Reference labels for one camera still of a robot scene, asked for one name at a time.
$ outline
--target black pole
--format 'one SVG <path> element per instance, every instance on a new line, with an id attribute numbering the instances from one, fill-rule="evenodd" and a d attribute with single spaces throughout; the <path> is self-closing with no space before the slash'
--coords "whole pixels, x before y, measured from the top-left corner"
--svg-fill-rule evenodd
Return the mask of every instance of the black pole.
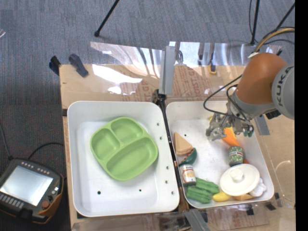
<path id="1" fill-rule="evenodd" d="M 280 23 L 278 24 L 278 26 L 276 28 L 279 28 L 284 21 L 286 20 L 286 18 L 289 16 L 289 14 L 291 13 L 292 9 L 295 7 L 295 3 L 293 3 L 292 7 L 289 9 L 289 11 L 285 14 L 284 18 L 280 21 Z"/>
<path id="2" fill-rule="evenodd" d="M 254 42 L 255 42 L 256 27 L 257 27 L 257 19 L 258 19 L 258 11 L 259 11 L 259 4 L 260 4 L 260 0 L 257 0 L 256 13 L 255 13 L 255 22 L 254 22 L 254 29 L 253 29 L 253 32 L 252 32 L 252 39 L 251 39 L 250 44 L 254 44 Z"/>
<path id="3" fill-rule="evenodd" d="M 97 31 L 94 33 L 94 36 L 98 37 L 100 35 L 100 31 L 103 28 L 103 26 L 105 25 L 106 21 L 108 20 L 109 16 L 111 15 L 112 11 L 115 9 L 117 3 L 120 0 L 115 0 L 114 4 L 112 5 L 111 9 L 109 10 L 107 16 L 105 17 L 105 19 L 103 20 L 102 24 L 100 25 L 100 27 L 97 29 Z"/>

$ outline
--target white plastic tray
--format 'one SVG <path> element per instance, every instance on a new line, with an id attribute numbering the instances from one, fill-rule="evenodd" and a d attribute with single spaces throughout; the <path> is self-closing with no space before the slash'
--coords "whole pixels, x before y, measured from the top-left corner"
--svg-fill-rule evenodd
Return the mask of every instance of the white plastic tray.
<path id="1" fill-rule="evenodd" d="M 211 110 L 227 111 L 226 101 L 208 101 L 206 106 Z M 174 139 L 174 132 L 177 132 L 197 150 L 197 159 L 193 163 L 195 176 L 219 185 L 221 175 L 230 168 L 229 146 L 223 140 L 209 141 L 205 135 L 213 113 L 203 107 L 203 102 L 172 102 L 166 108 L 166 115 L 172 139 Z M 225 202 L 211 200 L 208 204 L 202 204 L 187 198 L 187 202 L 195 208 L 260 202 L 272 198 L 274 186 L 256 135 L 253 134 L 249 138 L 241 134 L 237 135 L 236 138 L 244 149 L 245 158 L 259 170 L 260 177 L 267 187 L 266 191 L 260 197 L 245 201 L 230 198 Z M 182 157 L 177 156 L 178 163 L 180 163 L 181 159 Z"/>
<path id="2" fill-rule="evenodd" d="M 170 212 L 180 197 L 160 108 L 150 102 L 78 101 L 67 111 L 73 202 L 86 217 Z M 158 147 L 158 157 L 140 175 L 111 178 L 90 149 L 92 134 L 107 122 L 128 116 L 139 122 Z"/>

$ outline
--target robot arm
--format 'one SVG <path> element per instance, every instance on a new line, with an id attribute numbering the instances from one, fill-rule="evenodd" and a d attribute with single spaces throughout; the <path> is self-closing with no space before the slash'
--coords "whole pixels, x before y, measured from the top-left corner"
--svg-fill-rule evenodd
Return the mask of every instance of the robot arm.
<path id="1" fill-rule="evenodd" d="M 225 137 L 224 128 L 249 137 L 254 128 L 251 120 L 265 114 L 268 119 L 285 115 L 294 119 L 294 64 L 287 64 L 272 53 L 258 53 L 247 64 L 231 96 L 227 112 L 214 113 L 206 130 L 209 140 Z"/>

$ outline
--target toy carrot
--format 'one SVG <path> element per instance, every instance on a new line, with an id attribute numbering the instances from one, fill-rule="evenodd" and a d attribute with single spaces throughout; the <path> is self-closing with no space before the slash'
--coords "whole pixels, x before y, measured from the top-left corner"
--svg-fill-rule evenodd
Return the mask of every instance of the toy carrot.
<path id="1" fill-rule="evenodd" d="M 237 141 L 235 137 L 235 133 L 233 132 L 233 129 L 230 128 L 225 128 L 224 129 L 225 134 L 227 135 L 226 137 L 222 138 L 229 146 L 241 146 L 239 142 Z"/>

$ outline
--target white lid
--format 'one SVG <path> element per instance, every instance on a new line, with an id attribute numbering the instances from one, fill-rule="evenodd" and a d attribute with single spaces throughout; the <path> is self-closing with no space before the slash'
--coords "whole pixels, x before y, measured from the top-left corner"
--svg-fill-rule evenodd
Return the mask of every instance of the white lid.
<path id="1" fill-rule="evenodd" d="M 240 196 L 252 191 L 258 184 L 260 173 L 251 164 L 238 164 L 228 168 L 220 178 L 221 189 L 230 196 Z"/>

